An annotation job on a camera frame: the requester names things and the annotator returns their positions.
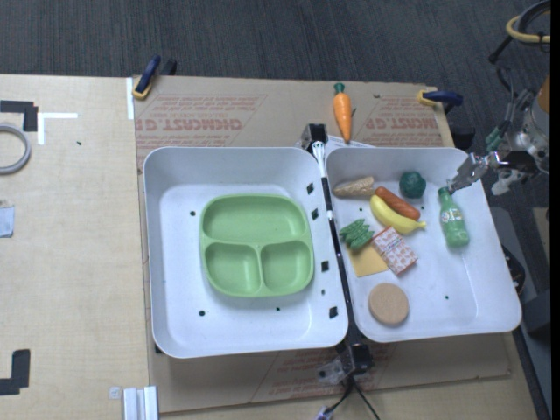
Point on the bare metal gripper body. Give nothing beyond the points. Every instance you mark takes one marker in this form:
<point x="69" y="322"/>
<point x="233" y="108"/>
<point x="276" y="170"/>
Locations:
<point x="527" y="153"/>

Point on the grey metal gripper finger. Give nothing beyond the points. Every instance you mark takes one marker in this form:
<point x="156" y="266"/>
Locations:
<point x="473" y="177"/>
<point x="464" y="169"/>

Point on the green plastic bottle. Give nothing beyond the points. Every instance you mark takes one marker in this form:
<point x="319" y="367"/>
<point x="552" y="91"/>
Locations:
<point x="454" y="223"/>

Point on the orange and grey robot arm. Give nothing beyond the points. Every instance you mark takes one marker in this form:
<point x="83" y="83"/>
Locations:
<point x="545" y="96"/>

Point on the dark green broccoli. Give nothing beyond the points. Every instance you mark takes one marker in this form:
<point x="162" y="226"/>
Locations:
<point x="412" y="185"/>

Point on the orange sausage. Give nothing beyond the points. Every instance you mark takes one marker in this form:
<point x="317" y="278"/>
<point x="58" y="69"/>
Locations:
<point x="398" y="204"/>

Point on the yellow banana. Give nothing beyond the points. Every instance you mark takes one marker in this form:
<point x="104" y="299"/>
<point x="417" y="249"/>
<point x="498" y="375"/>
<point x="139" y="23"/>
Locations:
<point x="389" y="217"/>

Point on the orange and white carton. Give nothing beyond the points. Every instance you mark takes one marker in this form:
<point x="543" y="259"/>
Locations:
<point x="395" y="252"/>

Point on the tan bread loaf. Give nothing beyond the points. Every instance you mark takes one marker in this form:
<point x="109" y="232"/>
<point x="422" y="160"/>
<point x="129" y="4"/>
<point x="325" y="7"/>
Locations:
<point x="354" y="187"/>

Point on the white plastic tray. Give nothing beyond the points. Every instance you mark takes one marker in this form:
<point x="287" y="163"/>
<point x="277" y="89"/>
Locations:
<point x="175" y="278"/>
<point x="459" y="287"/>

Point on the green pea pods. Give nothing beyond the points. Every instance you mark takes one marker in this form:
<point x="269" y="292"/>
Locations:
<point x="356" y="234"/>

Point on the orange carrot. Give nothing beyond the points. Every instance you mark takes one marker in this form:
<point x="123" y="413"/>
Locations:
<point x="342" y="112"/>

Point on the yellow cheese slice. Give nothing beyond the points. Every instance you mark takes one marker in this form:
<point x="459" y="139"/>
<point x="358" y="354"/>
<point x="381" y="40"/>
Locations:
<point x="367" y="263"/>

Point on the tan round biscuit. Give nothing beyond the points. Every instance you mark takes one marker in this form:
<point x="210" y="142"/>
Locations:
<point x="388" y="304"/>

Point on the thin black and white rod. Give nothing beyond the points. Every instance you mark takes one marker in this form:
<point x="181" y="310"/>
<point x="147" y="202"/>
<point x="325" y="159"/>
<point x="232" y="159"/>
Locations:
<point x="342" y="269"/>

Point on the green divided plate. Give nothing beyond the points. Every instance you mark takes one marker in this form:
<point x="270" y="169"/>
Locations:
<point x="256" y="217"/>

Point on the brown cardboard board red print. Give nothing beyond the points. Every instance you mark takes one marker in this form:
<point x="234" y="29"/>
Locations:
<point x="197" y="116"/>

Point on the grey tape roll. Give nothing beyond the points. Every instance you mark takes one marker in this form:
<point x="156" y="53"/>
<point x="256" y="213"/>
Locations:
<point x="25" y="151"/>

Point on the black cylinder on white bracket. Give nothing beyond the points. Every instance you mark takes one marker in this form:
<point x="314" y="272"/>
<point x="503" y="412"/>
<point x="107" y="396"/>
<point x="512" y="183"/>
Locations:
<point x="503" y="185"/>

